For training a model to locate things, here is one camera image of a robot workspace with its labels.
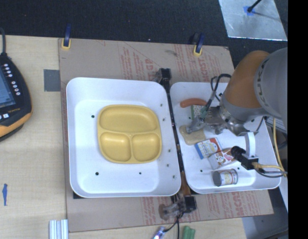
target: orange sausage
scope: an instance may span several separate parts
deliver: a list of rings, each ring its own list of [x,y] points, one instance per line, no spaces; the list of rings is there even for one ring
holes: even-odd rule
[[[189,98],[182,102],[180,102],[180,106],[182,108],[188,107],[188,106],[204,106],[207,104],[207,101],[201,98]]]

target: black floor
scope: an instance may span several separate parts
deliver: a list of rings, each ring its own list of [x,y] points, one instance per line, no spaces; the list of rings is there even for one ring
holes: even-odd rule
[[[274,0],[288,36],[288,0]],[[204,45],[229,47],[233,64],[253,50],[273,52],[286,41],[229,38],[218,0],[0,0],[7,35],[187,44],[204,33]]]

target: white tray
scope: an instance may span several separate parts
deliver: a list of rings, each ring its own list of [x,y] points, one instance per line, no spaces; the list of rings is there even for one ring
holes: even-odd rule
[[[223,93],[226,86],[227,83],[219,83],[217,94]],[[191,123],[190,107],[181,108],[179,105],[180,102],[189,98],[201,98],[207,101],[210,97],[211,91],[210,83],[195,82],[178,82],[173,84],[170,89],[172,108],[180,149],[182,152],[186,180],[190,188],[199,194],[208,194],[216,192],[261,190],[278,187],[281,182],[281,178],[267,178],[258,174],[255,170],[247,171],[238,161],[221,168],[234,168],[238,173],[238,183],[235,185],[226,185],[221,187],[216,187],[214,185],[212,180],[213,170],[208,159],[200,159],[194,145],[187,145],[183,136],[179,132],[180,126]],[[219,102],[215,98],[212,106],[217,106],[218,104]],[[249,130],[256,130],[260,119],[261,118],[256,119],[254,122],[247,124],[246,128]],[[204,133],[207,138],[217,137],[223,149],[230,148],[235,145],[246,149],[245,138],[243,136],[235,136],[227,129],[219,135],[212,134],[207,130],[204,130]],[[255,136],[255,140],[256,155],[259,158],[259,163],[278,165],[265,123],[262,123],[259,132]]]
[[[66,88],[70,183],[85,198],[171,196],[181,179],[166,91],[158,83],[75,78]],[[106,160],[97,139],[97,115],[108,105],[140,105],[155,112],[162,151],[155,161],[119,164]]]

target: blue mark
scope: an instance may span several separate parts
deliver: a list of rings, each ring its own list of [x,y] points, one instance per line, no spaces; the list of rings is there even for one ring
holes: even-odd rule
[[[250,6],[244,6],[244,7],[243,7],[243,8],[244,8],[244,12],[247,14],[247,16],[253,16],[254,13],[255,13],[255,11],[254,11],[254,9],[252,9],[251,12],[248,12],[247,9],[248,9],[249,7],[250,7]]]
[[[7,206],[7,204],[6,204],[6,196],[8,194],[8,184],[6,184],[6,183],[3,185],[2,194],[3,194],[4,206]]]

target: yellow plate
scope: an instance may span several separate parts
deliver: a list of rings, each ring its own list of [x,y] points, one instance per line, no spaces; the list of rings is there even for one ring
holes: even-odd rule
[[[149,108],[110,105],[98,115],[98,142],[103,156],[115,163],[147,163],[162,148],[159,121]]]

